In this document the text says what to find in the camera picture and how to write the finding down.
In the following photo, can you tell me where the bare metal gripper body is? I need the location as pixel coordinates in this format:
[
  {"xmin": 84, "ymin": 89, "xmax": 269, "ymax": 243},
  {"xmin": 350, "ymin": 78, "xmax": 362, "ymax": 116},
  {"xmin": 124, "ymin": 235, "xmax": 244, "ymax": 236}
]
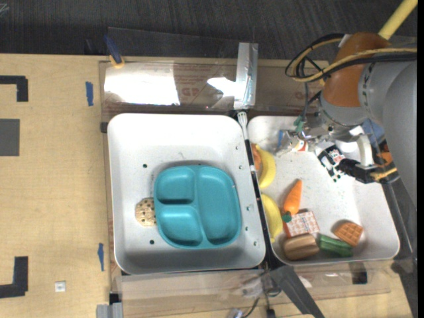
[{"xmin": 296, "ymin": 111, "xmax": 345, "ymax": 149}]

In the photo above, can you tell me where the black and white carton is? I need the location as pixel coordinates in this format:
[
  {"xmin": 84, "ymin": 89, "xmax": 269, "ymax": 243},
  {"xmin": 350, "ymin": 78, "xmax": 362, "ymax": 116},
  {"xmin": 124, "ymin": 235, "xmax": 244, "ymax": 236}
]
[{"xmin": 316, "ymin": 143, "xmax": 349, "ymax": 183}]

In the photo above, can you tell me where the yellow banana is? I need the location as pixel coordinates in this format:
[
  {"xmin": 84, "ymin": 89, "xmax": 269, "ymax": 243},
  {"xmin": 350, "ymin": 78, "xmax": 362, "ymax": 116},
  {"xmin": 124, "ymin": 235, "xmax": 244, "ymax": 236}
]
[
  {"xmin": 254, "ymin": 144, "xmax": 277, "ymax": 189},
  {"xmin": 260, "ymin": 193, "xmax": 284, "ymax": 243}
]

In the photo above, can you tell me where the orange toy food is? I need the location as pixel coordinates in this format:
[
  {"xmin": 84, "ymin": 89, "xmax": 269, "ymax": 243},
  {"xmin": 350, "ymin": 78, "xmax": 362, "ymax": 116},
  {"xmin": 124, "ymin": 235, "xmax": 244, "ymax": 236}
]
[{"xmin": 250, "ymin": 143, "xmax": 263, "ymax": 174}]

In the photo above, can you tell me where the orange carrot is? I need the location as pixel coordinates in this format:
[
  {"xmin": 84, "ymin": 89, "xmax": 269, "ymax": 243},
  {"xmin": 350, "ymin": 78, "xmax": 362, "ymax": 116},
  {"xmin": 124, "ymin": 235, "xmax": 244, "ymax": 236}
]
[{"xmin": 281, "ymin": 178, "xmax": 303, "ymax": 224}]

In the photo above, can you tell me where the white plastic tray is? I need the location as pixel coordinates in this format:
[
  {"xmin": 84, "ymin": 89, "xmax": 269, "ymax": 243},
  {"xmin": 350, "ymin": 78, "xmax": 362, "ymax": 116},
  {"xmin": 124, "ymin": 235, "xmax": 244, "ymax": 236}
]
[
  {"xmin": 246, "ymin": 115, "xmax": 401, "ymax": 267},
  {"xmin": 106, "ymin": 112, "xmax": 267, "ymax": 276}
]

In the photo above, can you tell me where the orange and white carton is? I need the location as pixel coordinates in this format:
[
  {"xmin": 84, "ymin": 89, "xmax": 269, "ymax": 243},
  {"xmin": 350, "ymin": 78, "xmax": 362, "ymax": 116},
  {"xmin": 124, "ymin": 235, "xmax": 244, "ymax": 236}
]
[{"xmin": 283, "ymin": 210, "xmax": 321, "ymax": 239}]

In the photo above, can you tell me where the teal divided plate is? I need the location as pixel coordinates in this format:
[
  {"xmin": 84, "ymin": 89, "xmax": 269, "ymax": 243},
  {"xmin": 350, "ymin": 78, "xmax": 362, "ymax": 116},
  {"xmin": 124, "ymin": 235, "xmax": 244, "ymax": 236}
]
[{"xmin": 152, "ymin": 164, "xmax": 242, "ymax": 250}]

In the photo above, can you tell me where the orange waffle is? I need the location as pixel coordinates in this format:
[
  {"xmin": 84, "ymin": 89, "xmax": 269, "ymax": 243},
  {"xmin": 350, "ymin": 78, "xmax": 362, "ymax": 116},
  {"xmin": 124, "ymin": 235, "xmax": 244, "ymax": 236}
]
[{"xmin": 333, "ymin": 220, "xmax": 364, "ymax": 248}]

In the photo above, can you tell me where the brown bread loaf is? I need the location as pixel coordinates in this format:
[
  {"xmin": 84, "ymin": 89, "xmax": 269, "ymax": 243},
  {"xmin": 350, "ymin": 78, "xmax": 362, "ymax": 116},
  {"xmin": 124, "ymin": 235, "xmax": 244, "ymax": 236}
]
[{"xmin": 282, "ymin": 233, "xmax": 321, "ymax": 262}]

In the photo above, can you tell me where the green toy vegetable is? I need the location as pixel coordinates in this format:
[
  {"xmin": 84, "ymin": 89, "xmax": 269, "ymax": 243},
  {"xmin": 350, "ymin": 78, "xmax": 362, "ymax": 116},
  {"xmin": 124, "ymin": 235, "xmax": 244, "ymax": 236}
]
[{"xmin": 318, "ymin": 234, "xmax": 354, "ymax": 258}]

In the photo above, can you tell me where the tan chocolate chip biscuit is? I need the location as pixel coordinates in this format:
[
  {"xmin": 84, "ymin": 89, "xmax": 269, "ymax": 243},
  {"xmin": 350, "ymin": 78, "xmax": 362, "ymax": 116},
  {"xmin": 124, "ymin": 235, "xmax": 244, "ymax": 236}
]
[{"xmin": 134, "ymin": 197, "xmax": 158, "ymax": 228}]

